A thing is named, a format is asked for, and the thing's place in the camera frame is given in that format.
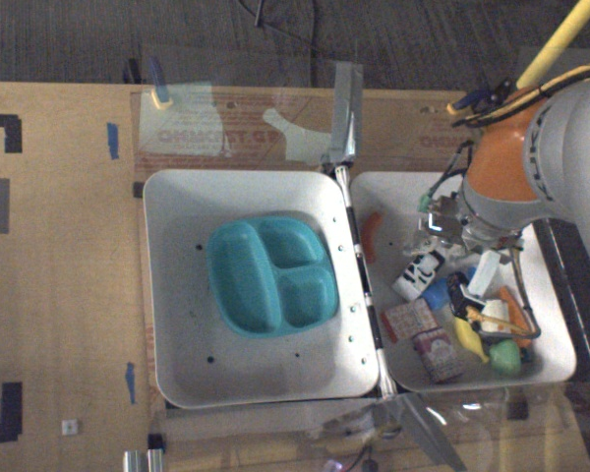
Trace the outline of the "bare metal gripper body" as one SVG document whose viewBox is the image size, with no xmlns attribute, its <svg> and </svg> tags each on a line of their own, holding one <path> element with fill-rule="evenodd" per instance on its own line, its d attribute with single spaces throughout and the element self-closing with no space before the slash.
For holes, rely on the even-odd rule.
<svg viewBox="0 0 590 472">
<path fill-rule="evenodd" d="M 448 244 L 464 247 L 469 252 L 500 251 L 521 246 L 521 230 L 496 227 L 478 216 L 461 195 L 439 196 L 430 200 L 425 213 L 442 216 L 443 235 Z"/>
</svg>

